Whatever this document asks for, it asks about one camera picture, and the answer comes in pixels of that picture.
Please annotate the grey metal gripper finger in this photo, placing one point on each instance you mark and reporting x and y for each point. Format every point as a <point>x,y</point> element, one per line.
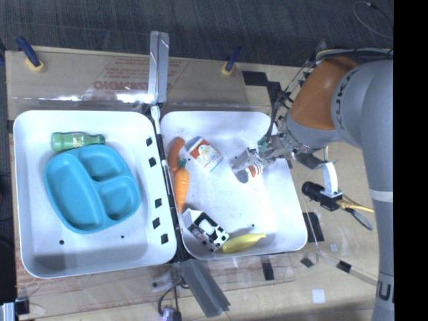
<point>269,162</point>
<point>244,157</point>

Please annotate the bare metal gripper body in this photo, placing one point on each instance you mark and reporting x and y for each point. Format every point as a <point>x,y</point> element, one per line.
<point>280,145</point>

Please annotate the red and white can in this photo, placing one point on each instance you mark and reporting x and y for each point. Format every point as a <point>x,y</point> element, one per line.
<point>257,171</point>

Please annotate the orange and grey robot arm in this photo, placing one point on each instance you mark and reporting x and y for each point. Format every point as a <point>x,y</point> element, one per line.
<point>364,105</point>

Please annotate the white and orange carton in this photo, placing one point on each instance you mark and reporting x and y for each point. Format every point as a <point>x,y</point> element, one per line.
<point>205,154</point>

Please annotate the white plastic tray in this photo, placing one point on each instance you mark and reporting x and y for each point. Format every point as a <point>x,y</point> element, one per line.
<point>240,206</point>
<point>36,212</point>

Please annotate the orange carrot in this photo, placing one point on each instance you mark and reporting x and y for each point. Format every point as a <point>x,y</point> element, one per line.
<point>181,186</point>

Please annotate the orange sausage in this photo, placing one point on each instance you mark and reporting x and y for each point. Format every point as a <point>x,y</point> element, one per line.
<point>175,152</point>

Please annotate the black and white carton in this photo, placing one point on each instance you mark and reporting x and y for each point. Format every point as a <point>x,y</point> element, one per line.
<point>209,231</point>

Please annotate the yellow banana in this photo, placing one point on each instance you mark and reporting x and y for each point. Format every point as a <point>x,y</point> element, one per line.
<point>240,242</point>

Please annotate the thin black and white rod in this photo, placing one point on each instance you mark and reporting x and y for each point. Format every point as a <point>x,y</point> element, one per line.
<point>156,115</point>

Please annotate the green plastic bottle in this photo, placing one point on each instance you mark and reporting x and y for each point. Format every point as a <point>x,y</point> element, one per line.
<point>72,141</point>

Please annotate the blue divided plate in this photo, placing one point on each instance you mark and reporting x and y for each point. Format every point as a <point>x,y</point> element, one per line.
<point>73,192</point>

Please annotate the brown cardboard board red print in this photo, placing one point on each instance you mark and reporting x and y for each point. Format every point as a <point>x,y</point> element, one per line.
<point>83,75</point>

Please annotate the black cylinder on white bracket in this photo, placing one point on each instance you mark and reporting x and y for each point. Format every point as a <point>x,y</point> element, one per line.
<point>329,192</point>

